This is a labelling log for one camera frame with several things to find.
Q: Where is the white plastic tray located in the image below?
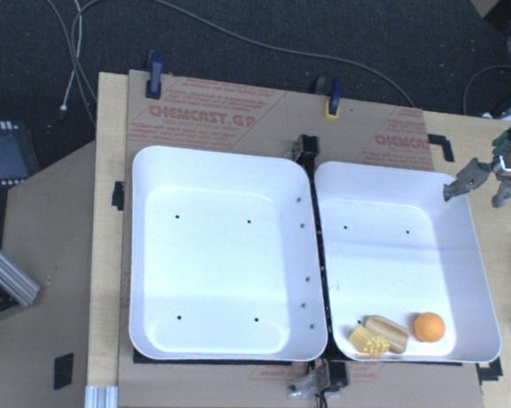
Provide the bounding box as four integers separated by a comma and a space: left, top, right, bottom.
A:
298, 158, 511, 375
115, 142, 345, 376

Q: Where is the orange ball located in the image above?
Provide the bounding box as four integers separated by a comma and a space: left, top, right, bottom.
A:
412, 310, 448, 345

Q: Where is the thin black rod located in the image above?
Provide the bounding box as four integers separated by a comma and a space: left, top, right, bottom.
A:
289, 158, 356, 363

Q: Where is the tan bread roll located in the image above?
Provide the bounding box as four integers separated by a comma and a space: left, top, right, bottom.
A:
361, 313, 413, 356

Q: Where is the yellow corn cob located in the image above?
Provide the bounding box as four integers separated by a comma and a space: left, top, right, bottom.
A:
346, 324, 393, 358

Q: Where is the brown cardboard board red print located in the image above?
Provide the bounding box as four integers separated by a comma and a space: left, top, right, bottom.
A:
98, 69, 511, 408

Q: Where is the black block with thin wires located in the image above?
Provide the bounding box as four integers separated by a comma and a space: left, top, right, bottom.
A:
287, 133, 323, 166
287, 355, 352, 404

